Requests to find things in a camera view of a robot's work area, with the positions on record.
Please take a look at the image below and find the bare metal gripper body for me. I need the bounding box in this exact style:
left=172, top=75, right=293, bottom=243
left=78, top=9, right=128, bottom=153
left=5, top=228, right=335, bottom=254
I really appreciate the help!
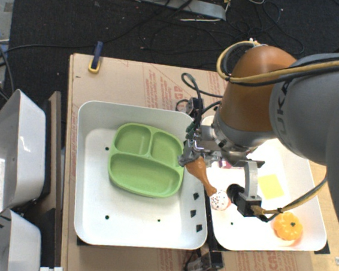
left=183, top=124, right=259, bottom=169

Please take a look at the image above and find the brown toy chicken drumstick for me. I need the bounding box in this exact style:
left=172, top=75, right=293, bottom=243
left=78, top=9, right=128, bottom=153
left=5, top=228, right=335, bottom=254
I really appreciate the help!
left=181, top=153, right=221, bottom=198

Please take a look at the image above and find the pink sprinkled doughnut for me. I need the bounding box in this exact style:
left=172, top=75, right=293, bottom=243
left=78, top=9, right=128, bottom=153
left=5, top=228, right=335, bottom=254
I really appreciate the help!
left=208, top=188, right=233, bottom=213

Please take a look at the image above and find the green divided plate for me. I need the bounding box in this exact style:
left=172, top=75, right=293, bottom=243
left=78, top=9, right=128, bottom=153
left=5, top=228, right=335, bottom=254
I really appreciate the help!
left=104, top=120, right=189, bottom=201

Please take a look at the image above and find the white plastic tray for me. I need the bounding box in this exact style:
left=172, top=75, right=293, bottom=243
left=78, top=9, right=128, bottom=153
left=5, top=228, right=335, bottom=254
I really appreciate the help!
left=188, top=114, right=339, bottom=261
left=64, top=98, right=221, bottom=257

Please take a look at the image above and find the thin black rod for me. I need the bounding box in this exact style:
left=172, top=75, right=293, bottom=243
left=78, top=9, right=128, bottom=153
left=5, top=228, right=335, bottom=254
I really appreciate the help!
left=196, top=184, right=228, bottom=255

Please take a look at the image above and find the brown cardboard board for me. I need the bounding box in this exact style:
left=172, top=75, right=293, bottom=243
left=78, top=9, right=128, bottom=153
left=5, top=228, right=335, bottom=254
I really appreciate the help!
left=47, top=52, right=337, bottom=271

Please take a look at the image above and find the orange toy pumpkin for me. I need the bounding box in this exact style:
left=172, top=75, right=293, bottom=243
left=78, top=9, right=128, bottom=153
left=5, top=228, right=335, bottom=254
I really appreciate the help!
left=271, top=210, right=305, bottom=243

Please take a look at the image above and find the black block with wires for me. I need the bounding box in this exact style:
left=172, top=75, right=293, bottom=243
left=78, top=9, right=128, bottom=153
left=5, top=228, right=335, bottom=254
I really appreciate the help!
left=185, top=96, right=205, bottom=118
left=186, top=248, right=226, bottom=271

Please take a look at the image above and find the black cylinder on white bracket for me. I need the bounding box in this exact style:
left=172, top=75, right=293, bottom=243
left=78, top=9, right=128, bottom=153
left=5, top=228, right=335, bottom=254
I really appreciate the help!
left=224, top=157, right=267, bottom=219

